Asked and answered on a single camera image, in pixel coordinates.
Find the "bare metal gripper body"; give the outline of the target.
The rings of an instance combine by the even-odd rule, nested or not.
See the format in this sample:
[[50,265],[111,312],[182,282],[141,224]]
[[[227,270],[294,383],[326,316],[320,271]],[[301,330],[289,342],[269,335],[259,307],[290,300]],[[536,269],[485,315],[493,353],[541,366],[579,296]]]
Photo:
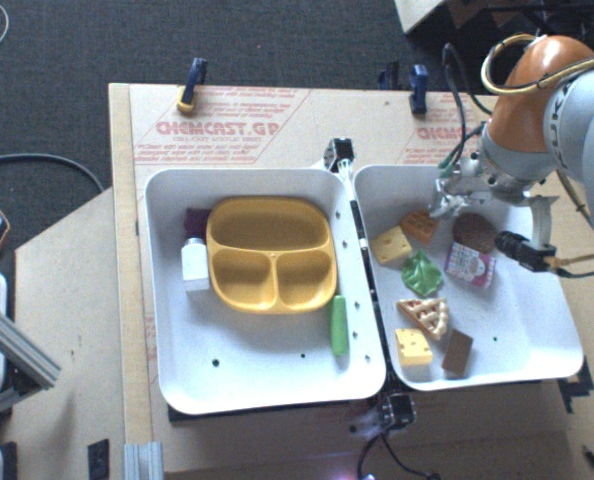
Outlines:
[[499,199],[519,202],[524,197],[526,182],[498,166],[483,152],[463,156],[450,169],[446,168],[435,182],[436,202],[485,202]]

